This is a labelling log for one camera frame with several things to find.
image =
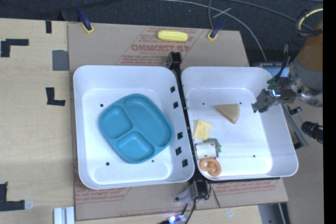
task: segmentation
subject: blue clip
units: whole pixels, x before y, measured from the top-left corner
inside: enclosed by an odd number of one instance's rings
[[[81,8],[76,9],[76,13],[79,16],[80,20],[82,21],[82,27],[83,29],[89,34],[92,33],[95,29],[93,26],[91,26],[90,20],[84,10]]]
[[[218,31],[221,30],[224,26],[224,21],[221,20],[219,24],[216,26],[214,30],[212,30],[208,35],[207,35],[207,40],[209,41],[214,41],[218,35]]]

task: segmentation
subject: cardboard box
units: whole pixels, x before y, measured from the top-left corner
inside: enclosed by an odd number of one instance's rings
[[[249,66],[244,45],[237,31],[220,31],[217,39],[206,39],[209,30],[154,26],[94,24],[86,33],[80,23],[68,24],[71,121],[75,174],[76,219],[99,219],[121,216],[180,212],[184,205],[174,204],[174,196],[188,187],[188,182],[93,190],[79,179],[77,167],[76,126],[72,76],[84,65],[161,66],[169,52],[182,54],[181,69],[189,66]],[[160,41],[158,30],[188,33],[185,43]],[[234,207],[288,200],[282,179],[250,180],[212,184],[209,200],[196,209]]]

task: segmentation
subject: bread slice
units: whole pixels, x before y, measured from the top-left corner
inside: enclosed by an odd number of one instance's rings
[[[216,105],[215,109],[232,123],[237,122],[240,112],[239,104],[220,104]]]

